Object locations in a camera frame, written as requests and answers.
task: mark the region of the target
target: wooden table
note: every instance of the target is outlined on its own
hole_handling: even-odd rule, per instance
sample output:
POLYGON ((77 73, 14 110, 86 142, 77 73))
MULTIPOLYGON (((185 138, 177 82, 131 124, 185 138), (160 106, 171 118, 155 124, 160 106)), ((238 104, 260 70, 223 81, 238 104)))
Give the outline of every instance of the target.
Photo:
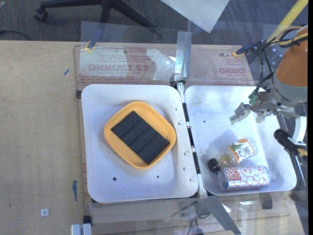
MULTIPOLYGON (((0 234, 69 234, 72 224, 83 223, 76 45, 0 41, 0 234), (41 217, 43 209, 49 216, 41 217)), ((288 193, 274 199, 280 196, 285 199, 280 217, 236 214, 242 233, 304 234, 294 202, 288 193)))

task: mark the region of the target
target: black bottle cap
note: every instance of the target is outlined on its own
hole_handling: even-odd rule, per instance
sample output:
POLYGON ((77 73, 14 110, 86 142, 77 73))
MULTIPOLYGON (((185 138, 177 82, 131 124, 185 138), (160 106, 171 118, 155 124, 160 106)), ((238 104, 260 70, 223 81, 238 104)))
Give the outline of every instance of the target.
POLYGON ((210 159, 207 162, 207 166, 212 172, 217 172, 220 170, 219 164, 217 163, 216 159, 210 159))

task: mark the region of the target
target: yellow pole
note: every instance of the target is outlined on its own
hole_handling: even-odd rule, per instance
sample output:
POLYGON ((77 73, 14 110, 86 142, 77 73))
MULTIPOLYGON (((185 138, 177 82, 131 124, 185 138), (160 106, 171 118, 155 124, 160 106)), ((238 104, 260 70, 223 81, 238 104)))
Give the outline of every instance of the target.
POLYGON ((292 22, 297 18, 300 12, 304 9, 304 7, 308 4, 309 0, 298 0, 288 14, 284 17, 278 27, 274 30, 271 36, 267 39, 267 43, 272 40, 277 34, 283 29, 289 27, 292 22))

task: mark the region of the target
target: office chair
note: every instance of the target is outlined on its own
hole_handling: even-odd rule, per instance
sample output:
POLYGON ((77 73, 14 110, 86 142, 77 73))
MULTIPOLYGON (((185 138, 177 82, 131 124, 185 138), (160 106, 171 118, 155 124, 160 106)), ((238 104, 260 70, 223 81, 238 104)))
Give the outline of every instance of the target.
POLYGON ((84 5, 101 5, 102 12, 100 16, 100 23, 106 23, 109 17, 110 10, 112 8, 121 12, 128 18, 132 19, 143 27, 156 28, 152 23, 130 8, 122 0, 52 0, 44 1, 40 3, 40 7, 36 10, 34 19, 45 22, 48 13, 47 8, 60 8, 60 7, 72 7, 72 6, 84 6, 84 5))

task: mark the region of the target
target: gray floor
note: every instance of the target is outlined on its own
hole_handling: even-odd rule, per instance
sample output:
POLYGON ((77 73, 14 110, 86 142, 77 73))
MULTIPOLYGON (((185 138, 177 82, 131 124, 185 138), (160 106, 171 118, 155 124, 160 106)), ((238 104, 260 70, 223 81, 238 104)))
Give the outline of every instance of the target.
MULTIPOLYGON (((0 40, 27 40, 16 32, 36 41, 80 41, 81 23, 97 22, 100 18, 100 6, 82 6, 78 8, 47 9, 46 23, 33 19, 35 10, 41 1, 46 0, 0 0, 0 40)), ((230 0, 211 33, 178 14, 160 0, 123 0, 156 27, 173 30, 191 30, 193 44, 246 45, 259 39, 266 39, 297 0, 230 0)), ((308 24, 308 6, 293 22, 293 25, 308 24)), ((108 23, 137 25, 122 14, 111 11, 108 23)), ((250 64, 254 57, 247 57, 250 64)), ((303 161, 304 176, 308 178, 307 162, 303 161)), ((292 195, 299 211, 303 227, 308 234, 308 197, 300 188, 292 195)))

